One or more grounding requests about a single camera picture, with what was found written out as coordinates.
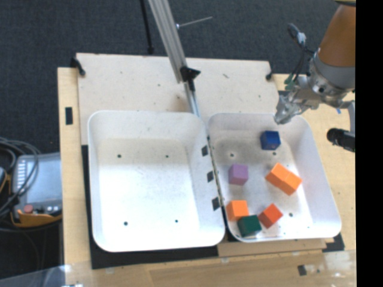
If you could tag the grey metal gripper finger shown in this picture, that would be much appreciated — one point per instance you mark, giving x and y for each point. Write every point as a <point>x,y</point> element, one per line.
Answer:
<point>280,111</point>
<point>293,111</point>

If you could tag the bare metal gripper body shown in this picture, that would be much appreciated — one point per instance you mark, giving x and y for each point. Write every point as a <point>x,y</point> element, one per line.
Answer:
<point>311,96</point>

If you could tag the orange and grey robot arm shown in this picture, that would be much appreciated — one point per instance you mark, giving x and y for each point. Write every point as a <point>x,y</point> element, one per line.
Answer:
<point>339,40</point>

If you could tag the blue cube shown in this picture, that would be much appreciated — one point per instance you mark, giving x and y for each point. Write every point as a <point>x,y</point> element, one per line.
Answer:
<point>270,140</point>

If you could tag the orange cube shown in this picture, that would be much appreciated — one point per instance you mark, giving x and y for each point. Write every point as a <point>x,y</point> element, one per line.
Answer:
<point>237,209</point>
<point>292,184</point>
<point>277,173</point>

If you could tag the purple cube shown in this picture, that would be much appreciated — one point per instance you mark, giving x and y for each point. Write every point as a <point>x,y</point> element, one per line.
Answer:
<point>238,174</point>

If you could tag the white plastic tray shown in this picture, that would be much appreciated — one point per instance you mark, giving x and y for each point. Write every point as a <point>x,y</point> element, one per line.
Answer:
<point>257,190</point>
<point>143,184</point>

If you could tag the red-orange cube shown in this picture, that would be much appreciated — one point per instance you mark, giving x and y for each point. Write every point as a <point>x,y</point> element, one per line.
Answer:
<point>270,215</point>

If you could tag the green cube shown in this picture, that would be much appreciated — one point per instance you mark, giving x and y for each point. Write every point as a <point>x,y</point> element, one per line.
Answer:
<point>249,226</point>

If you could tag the pale wood board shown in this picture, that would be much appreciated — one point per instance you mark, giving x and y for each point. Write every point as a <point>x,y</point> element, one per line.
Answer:
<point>134,82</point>

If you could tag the black cylinder on white bracket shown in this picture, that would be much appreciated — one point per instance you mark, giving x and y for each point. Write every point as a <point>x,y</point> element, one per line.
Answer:
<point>339,138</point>

